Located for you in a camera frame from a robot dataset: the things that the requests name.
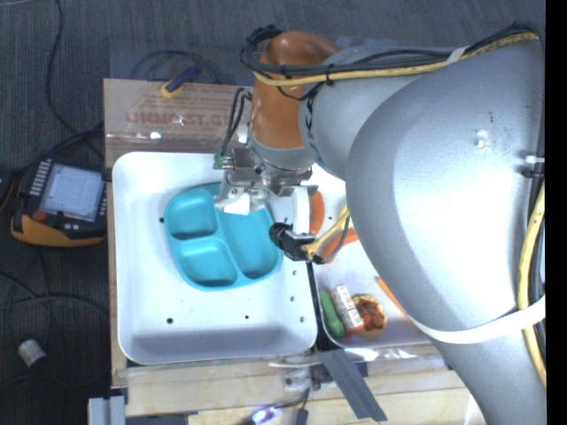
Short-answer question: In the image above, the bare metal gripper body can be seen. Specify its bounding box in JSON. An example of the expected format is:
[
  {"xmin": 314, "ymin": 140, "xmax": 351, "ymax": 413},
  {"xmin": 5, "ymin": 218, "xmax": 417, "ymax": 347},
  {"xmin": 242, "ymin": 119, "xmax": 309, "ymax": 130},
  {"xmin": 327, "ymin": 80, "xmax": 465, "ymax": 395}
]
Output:
[{"xmin": 222, "ymin": 147, "xmax": 320, "ymax": 198}]

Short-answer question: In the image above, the small white block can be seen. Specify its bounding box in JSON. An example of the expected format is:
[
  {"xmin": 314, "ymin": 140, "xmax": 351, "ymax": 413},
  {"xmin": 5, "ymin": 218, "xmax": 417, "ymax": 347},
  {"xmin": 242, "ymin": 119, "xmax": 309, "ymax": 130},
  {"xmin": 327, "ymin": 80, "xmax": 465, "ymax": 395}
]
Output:
[{"xmin": 222, "ymin": 194, "xmax": 252, "ymax": 217}]

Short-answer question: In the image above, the blue divided plate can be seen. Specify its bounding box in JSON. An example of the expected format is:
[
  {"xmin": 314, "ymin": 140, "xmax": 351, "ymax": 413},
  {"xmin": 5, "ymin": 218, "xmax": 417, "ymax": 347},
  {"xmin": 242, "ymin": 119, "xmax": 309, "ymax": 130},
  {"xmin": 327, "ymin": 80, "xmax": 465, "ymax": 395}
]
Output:
[{"xmin": 162, "ymin": 182, "xmax": 284, "ymax": 293}]

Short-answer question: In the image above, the orange sausage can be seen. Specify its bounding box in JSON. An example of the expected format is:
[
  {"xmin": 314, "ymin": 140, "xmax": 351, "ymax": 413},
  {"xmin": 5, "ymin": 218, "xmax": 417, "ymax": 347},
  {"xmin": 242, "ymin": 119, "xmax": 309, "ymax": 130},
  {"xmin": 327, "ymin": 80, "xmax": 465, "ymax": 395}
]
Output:
[{"xmin": 307, "ymin": 189, "xmax": 327, "ymax": 237}]

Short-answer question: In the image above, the thin black rod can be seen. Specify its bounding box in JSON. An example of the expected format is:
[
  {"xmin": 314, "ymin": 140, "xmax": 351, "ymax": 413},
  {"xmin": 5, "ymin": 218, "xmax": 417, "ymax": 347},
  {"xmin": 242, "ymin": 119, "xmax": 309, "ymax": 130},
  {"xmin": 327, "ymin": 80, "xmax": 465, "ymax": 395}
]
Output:
[{"xmin": 305, "ymin": 259, "xmax": 326, "ymax": 350}]

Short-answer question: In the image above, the white plastic tray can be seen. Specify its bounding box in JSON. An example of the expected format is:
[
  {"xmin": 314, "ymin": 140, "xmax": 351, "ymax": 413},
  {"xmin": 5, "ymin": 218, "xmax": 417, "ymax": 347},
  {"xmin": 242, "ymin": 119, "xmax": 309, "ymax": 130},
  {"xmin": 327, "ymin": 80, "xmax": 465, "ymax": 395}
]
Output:
[
  {"xmin": 111, "ymin": 150, "xmax": 320, "ymax": 367},
  {"xmin": 308, "ymin": 164, "xmax": 439, "ymax": 350}
]

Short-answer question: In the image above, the green toy vegetable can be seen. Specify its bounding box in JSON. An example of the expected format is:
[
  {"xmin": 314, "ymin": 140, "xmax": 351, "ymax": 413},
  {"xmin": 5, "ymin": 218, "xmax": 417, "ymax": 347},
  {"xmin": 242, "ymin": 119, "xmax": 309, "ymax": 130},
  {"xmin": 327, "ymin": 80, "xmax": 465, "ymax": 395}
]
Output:
[{"xmin": 318, "ymin": 290, "xmax": 346, "ymax": 340}]

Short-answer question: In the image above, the red and white carton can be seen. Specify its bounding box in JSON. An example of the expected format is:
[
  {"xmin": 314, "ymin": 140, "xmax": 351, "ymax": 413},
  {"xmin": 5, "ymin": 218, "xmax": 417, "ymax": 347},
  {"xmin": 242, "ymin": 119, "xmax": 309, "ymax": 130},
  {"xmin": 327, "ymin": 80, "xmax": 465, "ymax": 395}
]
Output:
[{"xmin": 330, "ymin": 284, "xmax": 366, "ymax": 336}]

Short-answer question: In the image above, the toy pizza slice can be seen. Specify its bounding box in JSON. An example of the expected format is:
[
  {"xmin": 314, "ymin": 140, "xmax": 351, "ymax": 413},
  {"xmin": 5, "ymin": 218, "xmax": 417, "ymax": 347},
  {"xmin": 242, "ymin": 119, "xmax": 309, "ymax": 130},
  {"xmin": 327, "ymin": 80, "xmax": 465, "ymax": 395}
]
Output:
[{"xmin": 351, "ymin": 293, "xmax": 389, "ymax": 339}]

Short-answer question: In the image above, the small grey can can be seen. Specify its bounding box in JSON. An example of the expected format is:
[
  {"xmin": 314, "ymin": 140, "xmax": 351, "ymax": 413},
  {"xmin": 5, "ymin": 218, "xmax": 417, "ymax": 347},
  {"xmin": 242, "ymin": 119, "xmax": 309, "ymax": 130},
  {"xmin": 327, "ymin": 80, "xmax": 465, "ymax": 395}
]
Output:
[{"xmin": 17, "ymin": 338, "xmax": 48, "ymax": 368}]

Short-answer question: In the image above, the black cylinder on white bracket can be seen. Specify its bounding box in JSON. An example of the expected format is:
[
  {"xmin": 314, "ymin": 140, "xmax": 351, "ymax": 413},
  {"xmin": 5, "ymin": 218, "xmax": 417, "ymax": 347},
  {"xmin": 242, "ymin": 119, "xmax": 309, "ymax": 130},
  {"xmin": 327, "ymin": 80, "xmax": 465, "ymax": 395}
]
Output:
[{"xmin": 268, "ymin": 185, "xmax": 318, "ymax": 263}]

